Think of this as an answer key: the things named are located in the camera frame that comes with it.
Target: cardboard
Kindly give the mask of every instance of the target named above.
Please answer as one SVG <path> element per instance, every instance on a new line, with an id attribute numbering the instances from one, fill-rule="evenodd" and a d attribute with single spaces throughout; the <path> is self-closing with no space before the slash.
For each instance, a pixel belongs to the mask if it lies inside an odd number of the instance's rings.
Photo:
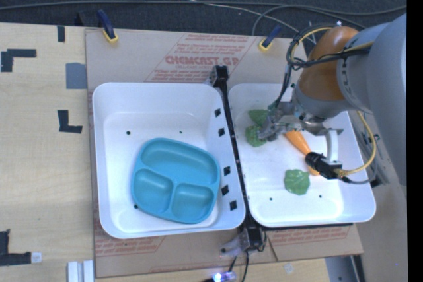
<path id="1" fill-rule="evenodd" d="M 117 34 L 119 40 L 111 44 L 101 29 L 85 31 L 96 276 L 227 267 L 233 258 L 222 256 L 219 249 L 237 235 L 237 229 L 131 240 L 112 238 L 102 229 L 96 187 L 93 91 L 107 82 L 207 83 L 214 65 L 228 67 L 228 90 L 237 83 L 280 83 L 291 40 L 276 38 L 263 52 L 258 48 L 262 37 L 134 30 L 117 30 Z M 297 48 L 296 53 L 305 58 L 303 48 Z M 294 72 L 292 81 L 297 77 Z M 251 264 L 363 251 L 355 225 L 272 230 L 267 235 L 264 251 L 253 253 Z"/>

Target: green vegetable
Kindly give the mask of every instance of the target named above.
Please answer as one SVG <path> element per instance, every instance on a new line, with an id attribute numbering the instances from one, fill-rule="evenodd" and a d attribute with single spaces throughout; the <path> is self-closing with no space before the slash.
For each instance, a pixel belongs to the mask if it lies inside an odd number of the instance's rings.
<path id="1" fill-rule="evenodd" d="M 260 127 L 264 125 L 267 118 L 267 110 L 249 110 L 251 120 Z"/>
<path id="2" fill-rule="evenodd" d="M 300 169 L 288 169 L 285 172 L 284 184 L 287 191 L 297 195 L 304 195 L 310 186 L 310 173 Z"/>
<path id="3" fill-rule="evenodd" d="M 257 133 L 259 130 L 260 126 L 257 125 L 249 126 L 245 129 L 245 137 L 247 138 L 247 142 L 253 147 L 259 147 L 266 143 L 266 140 L 260 140 L 258 138 Z"/>

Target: black tape marking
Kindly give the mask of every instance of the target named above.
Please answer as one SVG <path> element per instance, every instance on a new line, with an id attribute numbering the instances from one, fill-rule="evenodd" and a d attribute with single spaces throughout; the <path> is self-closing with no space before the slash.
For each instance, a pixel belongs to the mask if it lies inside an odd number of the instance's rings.
<path id="1" fill-rule="evenodd" d="M 1 72 L 11 72 L 13 66 L 13 58 L 7 52 L 1 52 Z"/>
<path id="2" fill-rule="evenodd" d="M 36 57 L 37 50 L 32 49 L 18 49 L 18 48 L 8 48 L 7 53 L 10 54 L 12 57 Z"/>
<path id="3" fill-rule="evenodd" d="M 82 63 L 66 64 L 66 89 L 87 89 L 87 70 Z"/>
<path id="4" fill-rule="evenodd" d="M 58 110 L 59 116 L 59 131 L 66 133 L 82 133 L 82 126 L 69 126 L 69 111 L 68 110 Z"/>
<path id="5" fill-rule="evenodd" d="M 18 49 L 12 48 L 7 49 L 5 52 L 1 52 L 1 62 L 0 62 L 0 71 L 1 72 L 11 72 L 13 68 L 13 58 L 14 57 L 36 57 L 37 50 L 33 49 Z"/>
<path id="6" fill-rule="evenodd" d="M 65 27 L 58 26 L 58 42 L 65 42 L 65 41 L 66 41 Z"/>
<path id="7" fill-rule="evenodd" d="M 0 232 L 0 266 L 30 264 L 31 252 L 23 254 L 9 253 L 9 233 L 10 229 Z"/>

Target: metal bracket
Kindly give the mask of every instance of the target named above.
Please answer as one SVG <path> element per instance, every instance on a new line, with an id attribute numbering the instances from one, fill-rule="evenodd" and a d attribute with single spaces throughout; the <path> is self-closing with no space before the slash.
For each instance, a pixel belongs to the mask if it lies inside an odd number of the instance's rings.
<path id="1" fill-rule="evenodd" d="M 92 260 L 67 263 L 67 282 L 94 282 L 94 265 Z"/>
<path id="2" fill-rule="evenodd" d="M 244 228 L 235 238 L 220 246 L 222 256 L 237 256 L 250 247 L 247 229 Z"/>

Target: wooden table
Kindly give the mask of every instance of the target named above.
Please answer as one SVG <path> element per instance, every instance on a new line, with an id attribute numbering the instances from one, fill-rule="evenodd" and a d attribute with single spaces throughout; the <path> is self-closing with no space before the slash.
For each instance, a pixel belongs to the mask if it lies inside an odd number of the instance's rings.
<path id="1" fill-rule="evenodd" d="M 0 51 L 36 49 L 0 73 L 0 231 L 9 252 L 41 252 L 42 262 L 0 267 L 1 281 L 66 281 L 67 262 L 94 259 L 87 90 L 66 88 L 65 65 L 85 64 L 84 28 L 0 24 Z M 58 110 L 82 133 L 60 133 Z M 324 259 L 255 264 L 246 281 L 329 282 Z M 243 274 L 243 266 L 235 268 Z M 215 269 L 107 281 L 198 282 Z"/>

